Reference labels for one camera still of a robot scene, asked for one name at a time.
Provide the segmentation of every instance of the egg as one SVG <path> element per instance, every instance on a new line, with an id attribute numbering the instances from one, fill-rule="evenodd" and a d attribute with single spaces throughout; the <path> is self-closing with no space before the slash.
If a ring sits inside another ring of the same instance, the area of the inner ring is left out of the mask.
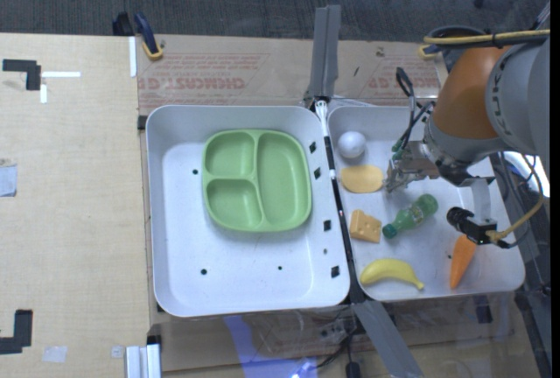
<path id="1" fill-rule="evenodd" d="M 360 132 L 349 130 L 340 136 L 337 146 L 342 157 L 357 158 L 366 149 L 366 138 Z"/>

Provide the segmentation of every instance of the orange carrot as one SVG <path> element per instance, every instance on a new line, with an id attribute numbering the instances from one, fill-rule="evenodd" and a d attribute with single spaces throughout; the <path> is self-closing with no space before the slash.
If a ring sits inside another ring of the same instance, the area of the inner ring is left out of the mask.
<path id="1" fill-rule="evenodd" d="M 476 244 L 469 240 L 465 234 L 462 234 L 455 241 L 453 257 L 451 259 L 451 276 L 449 279 L 449 285 L 452 289 L 455 288 L 461 281 L 466 268 L 473 259 L 475 249 Z"/>

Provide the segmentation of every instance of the yellow banana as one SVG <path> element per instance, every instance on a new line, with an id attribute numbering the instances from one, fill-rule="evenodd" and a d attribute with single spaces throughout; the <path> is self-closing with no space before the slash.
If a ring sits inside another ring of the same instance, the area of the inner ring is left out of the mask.
<path id="1" fill-rule="evenodd" d="M 383 278 L 403 280 L 404 282 L 414 284 L 419 290 L 424 287 L 424 284 L 418 280 L 412 266 L 396 258 L 374 260 L 360 274 L 360 282 L 362 284 L 372 284 Z"/>

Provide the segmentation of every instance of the green bottle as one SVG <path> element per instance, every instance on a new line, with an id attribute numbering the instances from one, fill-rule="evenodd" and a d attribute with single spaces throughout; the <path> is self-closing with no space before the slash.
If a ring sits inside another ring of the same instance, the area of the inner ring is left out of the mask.
<path id="1" fill-rule="evenodd" d="M 428 216 L 438 210 L 438 202 L 431 194 L 423 194 L 415 200 L 409 208 L 404 208 L 396 213 L 395 220 L 381 230 L 387 238 L 394 238 L 407 228 L 415 228 Z"/>

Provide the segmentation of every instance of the green divided plate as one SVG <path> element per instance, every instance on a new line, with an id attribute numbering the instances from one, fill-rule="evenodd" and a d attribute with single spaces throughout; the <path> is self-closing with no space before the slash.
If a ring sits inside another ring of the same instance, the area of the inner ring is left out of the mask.
<path id="1" fill-rule="evenodd" d="M 311 212 L 305 153 L 285 132 L 219 132 L 206 141 L 202 164 L 206 209 L 224 228 L 291 230 L 304 223 Z"/>

